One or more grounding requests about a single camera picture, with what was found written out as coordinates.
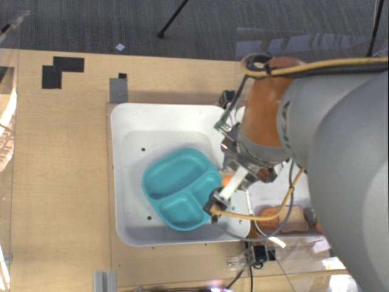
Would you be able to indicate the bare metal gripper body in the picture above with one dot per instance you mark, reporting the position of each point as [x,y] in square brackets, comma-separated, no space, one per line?
[235,155]

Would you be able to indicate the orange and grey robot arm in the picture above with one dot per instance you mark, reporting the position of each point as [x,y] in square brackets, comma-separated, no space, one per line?
[340,151]

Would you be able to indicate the small orange round toy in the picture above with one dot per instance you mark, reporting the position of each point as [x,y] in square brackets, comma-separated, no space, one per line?
[226,181]

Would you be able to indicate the blue divided plate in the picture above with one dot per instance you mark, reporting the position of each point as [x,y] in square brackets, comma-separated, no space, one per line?
[179,175]

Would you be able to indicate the orange toy biscuit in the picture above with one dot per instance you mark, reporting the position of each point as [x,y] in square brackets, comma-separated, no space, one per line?
[269,214]

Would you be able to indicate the tan toy bread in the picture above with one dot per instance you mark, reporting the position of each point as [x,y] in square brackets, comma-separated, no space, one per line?
[299,222]

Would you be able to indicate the small grey can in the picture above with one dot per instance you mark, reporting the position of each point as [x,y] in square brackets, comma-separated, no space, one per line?
[310,215]

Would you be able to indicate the black tripod leg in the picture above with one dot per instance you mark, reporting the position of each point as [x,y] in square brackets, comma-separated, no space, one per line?
[179,10]
[377,20]

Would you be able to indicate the black cylinder on white bracket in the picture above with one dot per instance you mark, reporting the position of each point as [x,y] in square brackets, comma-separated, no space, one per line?
[228,189]

